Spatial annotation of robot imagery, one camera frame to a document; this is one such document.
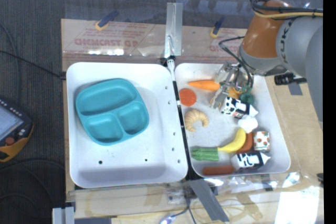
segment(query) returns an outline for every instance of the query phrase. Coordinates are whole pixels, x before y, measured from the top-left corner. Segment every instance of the yellow banana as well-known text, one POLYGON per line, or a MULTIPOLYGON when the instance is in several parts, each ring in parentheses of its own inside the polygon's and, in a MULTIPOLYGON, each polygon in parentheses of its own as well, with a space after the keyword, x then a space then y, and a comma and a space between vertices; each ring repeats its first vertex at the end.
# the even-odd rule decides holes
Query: yellow banana
POLYGON ((218 147, 219 151, 225 151, 227 153, 232 153, 238 151, 246 141, 246 133, 243 128, 239 128, 236 133, 235 139, 233 141, 223 147, 218 147))

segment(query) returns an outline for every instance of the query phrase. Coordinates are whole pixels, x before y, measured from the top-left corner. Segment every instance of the white tray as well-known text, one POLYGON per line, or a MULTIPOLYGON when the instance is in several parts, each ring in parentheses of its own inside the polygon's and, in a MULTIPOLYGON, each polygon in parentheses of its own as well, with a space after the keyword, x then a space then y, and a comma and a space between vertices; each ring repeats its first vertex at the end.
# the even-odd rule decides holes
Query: white tray
MULTIPOLYGON (((193 106, 182 106, 183 115, 188 110, 196 108, 206 113, 209 118, 208 127, 203 128, 201 122, 198 121, 194 123, 195 132, 186 130, 189 152, 191 152, 192 148, 198 146, 224 146, 234 139, 239 128, 238 119, 223 115, 218 109, 210 108, 210 100, 215 92, 194 88, 187 84, 190 81, 214 79, 221 66, 208 63, 182 63, 175 69, 176 83, 179 90, 183 88, 192 89, 197 97, 197 101, 193 106)), ((259 169, 245 170, 243 173, 234 173, 229 176, 283 173, 290 166, 290 156, 264 77, 254 76, 254 86, 251 93, 255 98, 253 107, 258 111, 255 117, 258 121, 258 127, 254 131, 265 130, 270 133, 271 150, 266 155, 270 156, 271 159, 259 169)), ((195 172, 202 177, 206 177, 202 173, 202 169, 205 166, 229 165, 232 155, 227 153, 222 162, 197 161, 193 158, 191 158, 191 162, 195 172)))
POLYGON ((169 183, 183 179, 187 161, 172 78, 160 65, 80 62, 67 71, 70 176, 83 188, 169 183), (76 113, 78 93, 103 80, 129 80, 149 113, 149 126, 126 141, 104 146, 86 134, 76 113))

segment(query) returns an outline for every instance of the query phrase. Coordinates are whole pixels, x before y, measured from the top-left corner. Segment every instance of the yellow and black device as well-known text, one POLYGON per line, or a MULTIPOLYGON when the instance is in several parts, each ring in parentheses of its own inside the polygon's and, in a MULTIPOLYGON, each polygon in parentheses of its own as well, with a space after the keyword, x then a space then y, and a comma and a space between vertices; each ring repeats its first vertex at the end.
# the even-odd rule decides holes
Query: yellow and black device
POLYGON ((33 132, 31 119, 17 106, 0 97, 0 162, 15 157, 33 132))

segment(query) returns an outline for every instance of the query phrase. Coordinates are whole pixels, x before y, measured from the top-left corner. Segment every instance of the yellow cable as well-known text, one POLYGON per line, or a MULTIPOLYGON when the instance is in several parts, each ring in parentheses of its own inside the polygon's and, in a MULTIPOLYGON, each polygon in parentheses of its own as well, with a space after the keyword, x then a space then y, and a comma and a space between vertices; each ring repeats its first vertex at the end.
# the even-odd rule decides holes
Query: yellow cable
POLYGON ((279 14, 260 14, 258 12, 254 12, 255 15, 263 18, 281 18, 281 17, 292 17, 292 16, 320 16, 323 17, 323 13, 321 12, 288 12, 288 13, 279 13, 279 14))

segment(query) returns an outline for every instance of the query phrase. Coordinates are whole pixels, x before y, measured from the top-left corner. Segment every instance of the teal plate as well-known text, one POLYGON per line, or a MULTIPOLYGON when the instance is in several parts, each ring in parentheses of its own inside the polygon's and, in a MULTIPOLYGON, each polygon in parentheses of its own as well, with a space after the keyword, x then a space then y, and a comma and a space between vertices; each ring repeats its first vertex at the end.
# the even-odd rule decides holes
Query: teal plate
POLYGON ((76 98, 76 110, 89 137, 100 145, 112 145, 142 133, 149 115, 139 92, 124 79, 91 85, 76 98))

